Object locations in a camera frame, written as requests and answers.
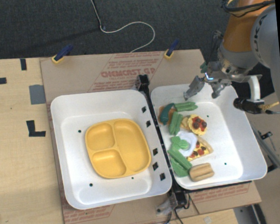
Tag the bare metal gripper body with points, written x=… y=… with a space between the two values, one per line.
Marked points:
x=227 y=72

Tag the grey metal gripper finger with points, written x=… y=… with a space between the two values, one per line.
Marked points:
x=193 y=87
x=218 y=89

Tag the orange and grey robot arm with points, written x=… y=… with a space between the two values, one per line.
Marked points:
x=239 y=30

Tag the green toy pea pod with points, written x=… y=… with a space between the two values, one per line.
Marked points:
x=185 y=106
x=175 y=122
x=179 y=171
x=180 y=158

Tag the orange toy biscuit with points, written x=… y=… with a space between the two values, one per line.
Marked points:
x=171 y=114

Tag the yellow wavy toy chip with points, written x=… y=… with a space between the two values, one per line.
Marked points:
x=185 y=123

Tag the yellow tart with red berries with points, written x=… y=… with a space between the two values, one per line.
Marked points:
x=197 y=125

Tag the dark green toy vegetable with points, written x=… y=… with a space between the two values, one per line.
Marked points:
x=164 y=115

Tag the white plastic tray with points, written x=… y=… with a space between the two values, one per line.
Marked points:
x=71 y=140
x=228 y=135

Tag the white toy fried egg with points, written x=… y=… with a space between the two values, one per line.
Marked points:
x=189 y=138

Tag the green toy lettuce leaf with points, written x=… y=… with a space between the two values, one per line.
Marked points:
x=180 y=143

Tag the thin black rod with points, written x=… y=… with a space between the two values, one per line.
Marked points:
x=160 y=134

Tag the toy pizza slice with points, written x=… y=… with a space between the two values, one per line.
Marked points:
x=202 y=149

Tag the tan toy bread bun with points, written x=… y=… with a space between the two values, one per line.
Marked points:
x=201 y=172

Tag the yellow divided plate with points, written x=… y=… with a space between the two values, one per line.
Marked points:
x=130 y=144

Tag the brown cardboard board, red print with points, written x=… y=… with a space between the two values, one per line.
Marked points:
x=82 y=72

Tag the black cylinder on white bracket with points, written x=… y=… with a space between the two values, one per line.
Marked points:
x=246 y=105

